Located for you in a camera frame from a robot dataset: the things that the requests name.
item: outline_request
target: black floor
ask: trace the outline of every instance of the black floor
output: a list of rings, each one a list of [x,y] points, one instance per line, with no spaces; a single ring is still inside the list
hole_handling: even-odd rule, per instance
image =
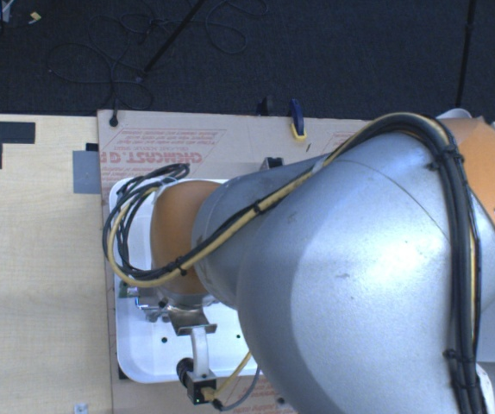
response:
[[[253,115],[268,96],[277,116],[296,98],[307,117],[495,121],[495,0],[475,0],[463,91],[470,0],[207,0],[145,72],[197,1],[14,0],[0,113]]]

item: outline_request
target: black rod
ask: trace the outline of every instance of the black rod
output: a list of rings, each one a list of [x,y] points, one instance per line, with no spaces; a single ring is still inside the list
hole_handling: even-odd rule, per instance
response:
[[[461,75],[458,81],[458,91],[456,93],[456,101],[454,103],[454,107],[460,107],[462,103],[462,92],[464,91],[464,83],[466,80],[468,55],[470,53],[470,40],[472,38],[472,31],[473,31],[473,19],[475,17],[475,3],[476,0],[470,0],[470,3],[468,4],[468,15],[466,21],[466,37],[464,39],[464,51],[462,52]]]
[[[196,13],[202,7],[202,5],[205,3],[205,1],[206,0],[198,0],[197,3],[194,6],[192,6],[192,9],[190,9],[190,12],[185,17],[185,19],[179,24],[179,26],[169,36],[169,38],[164,43],[164,45],[162,47],[160,47],[160,50],[154,55],[154,57],[146,65],[146,67],[144,68],[144,74],[147,74],[148,72],[150,72],[152,67],[154,67],[155,63],[157,62],[157,60],[159,60],[161,58],[161,55],[163,55],[165,53],[165,51],[171,46],[171,44],[175,41],[175,39],[179,36],[179,34],[184,30],[185,26],[193,18],[193,16],[196,15]]]

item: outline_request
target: black pole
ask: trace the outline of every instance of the black pole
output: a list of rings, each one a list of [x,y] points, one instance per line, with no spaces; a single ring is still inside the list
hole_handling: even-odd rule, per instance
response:
[[[468,55],[470,53],[470,40],[472,38],[473,31],[473,19],[475,16],[475,2],[476,0],[470,0],[468,4],[468,15],[466,21],[466,38],[464,39],[464,51],[462,52],[462,66],[461,75],[458,81],[458,91],[456,93],[456,101],[454,107],[460,107],[462,103],[462,92],[464,91],[464,83],[466,79],[466,71],[468,64]]]
[[[169,36],[167,41],[164,43],[160,50],[154,55],[154,57],[150,60],[150,62],[144,68],[144,75],[146,75],[152,67],[155,65],[157,60],[161,58],[161,55],[165,53],[165,51],[171,46],[171,44],[175,41],[175,39],[179,36],[179,34],[184,30],[185,26],[190,22],[194,15],[199,11],[202,5],[205,3],[205,0],[198,0],[197,3],[192,6],[190,12],[186,15],[185,19],[179,24],[179,26],[174,30],[174,32]]]

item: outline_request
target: blue and yellow clamp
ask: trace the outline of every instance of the blue and yellow clamp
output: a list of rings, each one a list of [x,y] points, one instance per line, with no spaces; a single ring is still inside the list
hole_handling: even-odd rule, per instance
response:
[[[305,123],[303,119],[303,112],[301,111],[301,105],[299,101],[295,98],[290,100],[290,110],[288,116],[291,116],[291,131],[293,137],[297,141],[303,141],[307,138],[307,132],[305,130]]]

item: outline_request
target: light wood surface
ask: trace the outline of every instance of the light wood surface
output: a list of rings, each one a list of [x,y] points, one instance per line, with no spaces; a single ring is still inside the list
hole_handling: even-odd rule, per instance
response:
[[[101,197],[73,193],[72,176],[97,119],[0,121],[36,123],[34,144],[3,144],[0,413],[111,413]]]

